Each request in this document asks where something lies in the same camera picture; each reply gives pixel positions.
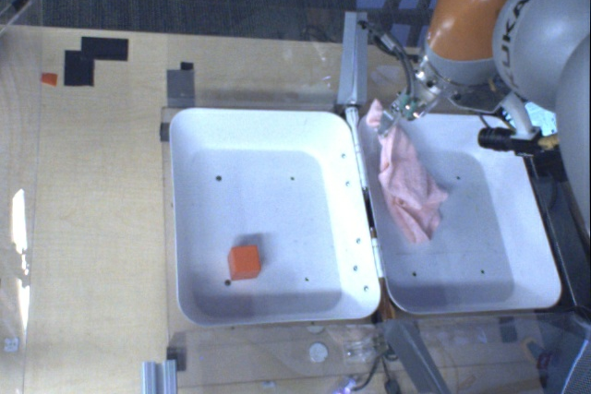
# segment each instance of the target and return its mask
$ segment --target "pink towel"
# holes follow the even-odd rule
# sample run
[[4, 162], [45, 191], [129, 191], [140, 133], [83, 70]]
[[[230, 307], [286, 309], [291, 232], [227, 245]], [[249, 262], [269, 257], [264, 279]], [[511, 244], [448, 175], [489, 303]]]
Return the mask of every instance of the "pink towel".
[[[366, 121], [380, 126], [383, 108], [375, 100]], [[416, 148], [399, 126], [380, 137], [380, 184], [392, 218], [411, 243], [431, 238], [441, 222], [440, 204], [448, 194], [418, 160]]]

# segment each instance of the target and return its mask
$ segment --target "small orange block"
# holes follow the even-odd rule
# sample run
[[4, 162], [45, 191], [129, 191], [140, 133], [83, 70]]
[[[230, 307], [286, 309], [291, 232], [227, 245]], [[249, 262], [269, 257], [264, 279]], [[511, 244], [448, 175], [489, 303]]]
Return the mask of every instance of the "small orange block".
[[259, 276], [260, 258], [256, 245], [234, 246], [228, 255], [232, 281], [250, 280]]
[[41, 82], [43, 84], [47, 84], [48, 86], [57, 86], [57, 74], [54, 73], [42, 73], [41, 74]]

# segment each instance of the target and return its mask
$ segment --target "white tray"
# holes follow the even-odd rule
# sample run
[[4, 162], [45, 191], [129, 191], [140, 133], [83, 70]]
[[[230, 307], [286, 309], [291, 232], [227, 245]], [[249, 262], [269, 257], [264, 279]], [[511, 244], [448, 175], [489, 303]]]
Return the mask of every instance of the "white tray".
[[[178, 301], [201, 325], [368, 316], [380, 299], [348, 125], [319, 112], [187, 109], [170, 129]], [[234, 245], [256, 279], [229, 280]]]
[[421, 315], [556, 304], [561, 280], [523, 159], [480, 148], [476, 137], [482, 123], [475, 116], [433, 113], [401, 126], [449, 197], [441, 205], [442, 222], [433, 239], [408, 243], [385, 207], [377, 134], [360, 124], [392, 300]]

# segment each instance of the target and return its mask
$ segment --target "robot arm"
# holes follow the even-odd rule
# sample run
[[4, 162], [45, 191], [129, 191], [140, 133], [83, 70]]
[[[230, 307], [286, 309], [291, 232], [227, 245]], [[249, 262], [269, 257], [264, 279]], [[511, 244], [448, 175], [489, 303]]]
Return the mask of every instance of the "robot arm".
[[[521, 98], [555, 111], [561, 155], [589, 232], [589, 12], [591, 0], [439, 0], [418, 70], [380, 132], [440, 99], [516, 124], [507, 139], [537, 135]], [[374, 42], [396, 54], [388, 34]]]

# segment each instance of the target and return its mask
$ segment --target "metal bracket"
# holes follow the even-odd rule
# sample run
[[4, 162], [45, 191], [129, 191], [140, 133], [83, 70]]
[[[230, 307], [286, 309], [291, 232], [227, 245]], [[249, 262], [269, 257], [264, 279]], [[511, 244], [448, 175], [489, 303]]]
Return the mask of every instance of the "metal bracket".
[[141, 367], [142, 394], [176, 394], [176, 361], [144, 362]]
[[489, 84], [464, 88], [462, 93], [453, 94], [449, 100], [459, 109], [478, 113], [494, 113], [500, 107], [509, 90], [499, 88], [494, 91]]
[[368, 20], [365, 12], [344, 14], [343, 56], [336, 103], [362, 106], [368, 100], [368, 29], [360, 22]]

